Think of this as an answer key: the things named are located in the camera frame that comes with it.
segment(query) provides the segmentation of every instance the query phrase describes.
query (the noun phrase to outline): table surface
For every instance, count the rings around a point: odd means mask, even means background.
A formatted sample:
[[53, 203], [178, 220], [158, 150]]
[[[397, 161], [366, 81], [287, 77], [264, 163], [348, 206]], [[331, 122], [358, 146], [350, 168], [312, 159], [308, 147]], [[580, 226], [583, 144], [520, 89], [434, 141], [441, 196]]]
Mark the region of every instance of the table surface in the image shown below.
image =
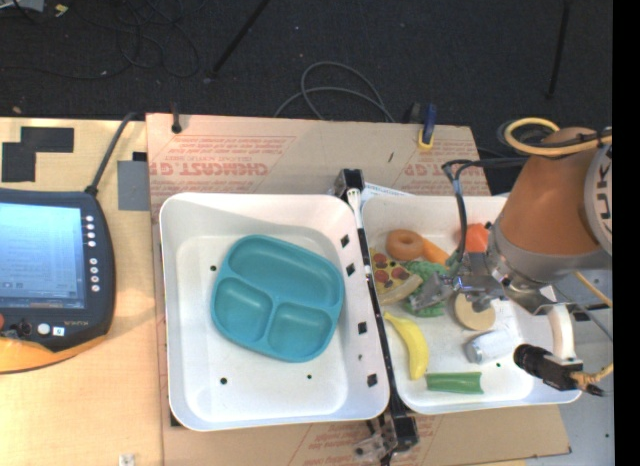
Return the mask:
[[[4, 118], [0, 123], [0, 142], [19, 142], [22, 126], [75, 130], [73, 154], [37, 153], [35, 182], [0, 184], [51, 191], [83, 190], [119, 124], [25, 118]], [[0, 376], [2, 461], [106, 466], [133, 454], [136, 466], [164, 462], [150, 213], [118, 208], [118, 161], [145, 151], [146, 123], [129, 123], [99, 186], [118, 273], [116, 314], [107, 339], [54, 366]]]

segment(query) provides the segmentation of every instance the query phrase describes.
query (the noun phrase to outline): teal divided plate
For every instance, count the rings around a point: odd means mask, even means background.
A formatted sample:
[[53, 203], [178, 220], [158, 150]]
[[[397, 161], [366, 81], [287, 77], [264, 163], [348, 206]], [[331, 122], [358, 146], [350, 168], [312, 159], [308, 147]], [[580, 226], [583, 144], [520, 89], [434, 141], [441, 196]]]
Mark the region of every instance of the teal divided plate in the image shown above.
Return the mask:
[[344, 282], [326, 258], [267, 235], [238, 240], [218, 271], [211, 318], [229, 340], [267, 356], [309, 361], [329, 345]]

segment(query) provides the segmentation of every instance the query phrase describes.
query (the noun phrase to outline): carrot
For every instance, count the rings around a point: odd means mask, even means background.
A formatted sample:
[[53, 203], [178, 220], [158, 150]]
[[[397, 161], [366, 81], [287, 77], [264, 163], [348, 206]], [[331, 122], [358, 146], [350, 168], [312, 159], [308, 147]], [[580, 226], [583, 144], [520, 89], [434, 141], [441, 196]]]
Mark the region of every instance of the carrot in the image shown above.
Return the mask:
[[422, 256], [431, 263], [439, 263], [445, 267], [449, 259], [449, 254], [444, 249], [424, 237], [422, 238]]
[[484, 224], [476, 223], [467, 226], [465, 249], [467, 253], [484, 253], [489, 244], [489, 230]]

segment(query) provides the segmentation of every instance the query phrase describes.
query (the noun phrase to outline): white tray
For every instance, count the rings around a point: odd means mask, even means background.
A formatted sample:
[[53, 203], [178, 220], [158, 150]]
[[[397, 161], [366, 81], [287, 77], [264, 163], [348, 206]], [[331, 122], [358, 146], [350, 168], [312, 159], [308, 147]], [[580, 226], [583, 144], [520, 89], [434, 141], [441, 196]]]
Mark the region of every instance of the white tray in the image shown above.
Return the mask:
[[[465, 197], [467, 222], [493, 222], [505, 201], [506, 198], [497, 196]], [[363, 206], [363, 221], [369, 246], [383, 252], [386, 252], [387, 233], [396, 228], [416, 231], [449, 253], [457, 247], [460, 221], [454, 197], [374, 196]], [[513, 349], [520, 343], [530, 343], [549, 351], [554, 350], [549, 318], [532, 316], [511, 301], [494, 301], [492, 304], [496, 309], [494, 329], [509, 329], [514, 336]], [[385, 321], [398, 394], [417, 413], [440, 414], [557, 404], [571, 402], [580, 396], [578, 390], [558, 391], [529, 375], [514, 363], [511, 353], [482, 365], [471, 363], [463, 346], [481, 333], [461, 327], [449, 311], [439, 317], [420, 318], [405, 311], [401, 302], [383, 306], [382, 309], [411, 318], [419, 325], [431, 352], [428, 372], [481, 372], [482, 395], [427, 390], [425, 379], [410, 379], [406, 347], [393, 327]], [[573, 343], [572, 329], [568, 333], [566, 327], [562, 329], [565, 335], [555, 339]]]
[[[345, 202], [328, 195], [178, 194], [162, 206], [160, 233], [169, 402], [185, 427], [210, 431], [365, 420], [385, 410], [386, 367], [355, 219]], [[343, 273], [338, 325], [315, 359], [269, 358], [230, 342], [215, 328], [209, 312], [216, 277], [211, 267], [220, 266], [229, 248], [250, 234], [305, 247]]]

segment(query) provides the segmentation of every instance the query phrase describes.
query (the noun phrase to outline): beige disc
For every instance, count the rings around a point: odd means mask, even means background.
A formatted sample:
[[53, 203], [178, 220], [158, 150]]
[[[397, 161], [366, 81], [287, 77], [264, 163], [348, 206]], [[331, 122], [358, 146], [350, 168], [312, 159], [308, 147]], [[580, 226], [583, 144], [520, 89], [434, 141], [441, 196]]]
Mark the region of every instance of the beige disc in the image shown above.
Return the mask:
[[486, 331], [496, 321], [496, 310], [493, 306], [478, 313], [473, 310], [472, 303], [467, 301], [464, 294], [456, 295], [453, 312], [462, 326], [474, 331]]

